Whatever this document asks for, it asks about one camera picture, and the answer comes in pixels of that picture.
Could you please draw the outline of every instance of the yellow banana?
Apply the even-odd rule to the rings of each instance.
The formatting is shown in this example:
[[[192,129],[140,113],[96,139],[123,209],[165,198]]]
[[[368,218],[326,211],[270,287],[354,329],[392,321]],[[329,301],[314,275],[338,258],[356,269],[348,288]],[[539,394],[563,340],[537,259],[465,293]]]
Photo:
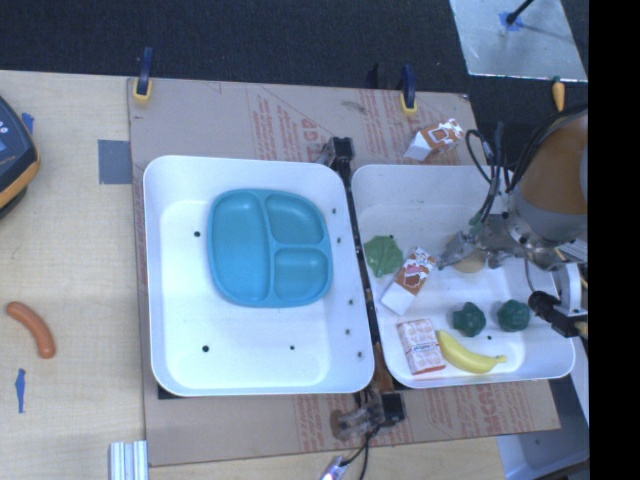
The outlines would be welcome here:
[[[487,373],[498,363],[507,361],[506,356],[484,356],[471,352],[446,331],[436,331],[440,351],[453,366],[471,373]]]

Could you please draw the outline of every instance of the white container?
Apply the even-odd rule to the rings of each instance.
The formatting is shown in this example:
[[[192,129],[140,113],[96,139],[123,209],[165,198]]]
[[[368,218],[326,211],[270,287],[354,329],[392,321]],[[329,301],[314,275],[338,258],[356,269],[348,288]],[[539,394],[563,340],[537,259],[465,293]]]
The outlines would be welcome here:
[[[143,177],[151,365],[179,396],[352,393],[374,358],[344,185],[324,165],[164,156]],[[244,307],[221,296],[207,257],[211,204],[259,188],[306,197],[324,215],[333,279],[301,307]],[[247,275],[251,261],[247,258]]]
[[[475,166],[367,165],[352,179],[358,227],[362,243],[376,235],[393,235],[404,254],[418,246],[439,256],[457,231],[469,229],[469,219],[480,209],[489,185]],[[494,212],[502,201],[494,203]],[[376,278],[368,269],[376,305],[384,358],[390,373],[411,388],[431,388],[511,382],[563,377],[573,368],[573,342],[551,329],[550,324],[531,317],[526,329],[505,332],[498,325],[496,312],[509,299],[527,302],[531,290],[525,276],[524,261],[511,259],[504,266],[477,273],[462,273],[454,267],[435,269],[416,299],[399,316],[387,309],[380,298],[393,282],[394,274]],[[552,276],[530,267],[536,290],[557,295]],[[465,302],[484,311],[487,325],[469,338],[452,330],[451,313]],[[445,369],[412,375],[404,356],[397,324],[429,318],[436,329],[456,336],[470,350],[480,354],[507,357],[491,372],[478,375],[448,365]]]

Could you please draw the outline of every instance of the blue plate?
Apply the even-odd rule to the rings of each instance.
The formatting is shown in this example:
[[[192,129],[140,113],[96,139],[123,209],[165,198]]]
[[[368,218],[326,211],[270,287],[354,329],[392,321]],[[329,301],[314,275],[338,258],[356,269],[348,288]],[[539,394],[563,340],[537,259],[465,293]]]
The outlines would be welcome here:
[[[209,213],[207,247],[213,281],[235,304],[304,306],[331,285],[324,217],[296,194],[265,189],[221,194]]]

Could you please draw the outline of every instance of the dark green object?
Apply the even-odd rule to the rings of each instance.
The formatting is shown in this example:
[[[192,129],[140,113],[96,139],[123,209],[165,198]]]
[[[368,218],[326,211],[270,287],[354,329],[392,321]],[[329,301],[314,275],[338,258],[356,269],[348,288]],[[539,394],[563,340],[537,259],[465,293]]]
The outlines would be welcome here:
[[[503,331],[516,332],[525,329],[531,319],[531,310],[524,302],[508,300],[498,310],[498,323]]]
[[[402,251],[392,236],[374,236],[364,244],[364,254],[376,277],[392,274],[404,261]]]
[[[466,302],[460,311],[453,312],[453,328],[464,332],[470,338],[480,334],[487,325],[482,310],[473,302]]]

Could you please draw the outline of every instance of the table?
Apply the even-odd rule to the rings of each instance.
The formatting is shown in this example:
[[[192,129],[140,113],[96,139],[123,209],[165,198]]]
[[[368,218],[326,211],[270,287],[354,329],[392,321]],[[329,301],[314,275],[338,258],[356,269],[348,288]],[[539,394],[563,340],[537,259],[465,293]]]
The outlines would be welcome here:
[[[2,307],[48,322],[57,353],[38,357],[0,319],[0,478],[106,479],[109,444],[144,440],[131,186],[100,184],[98,140],[128,140],[126,77],[0,71],[0,94],[31,114],[42,157],[26,197],[0,221]],[[14,383],[26,371],[24,412]],[[315,479],[333,452],[151,468],[149,478]],[[344,479],[357,478],[359,463]],[[495,479],[493,437],[375,448],[367,480]]]

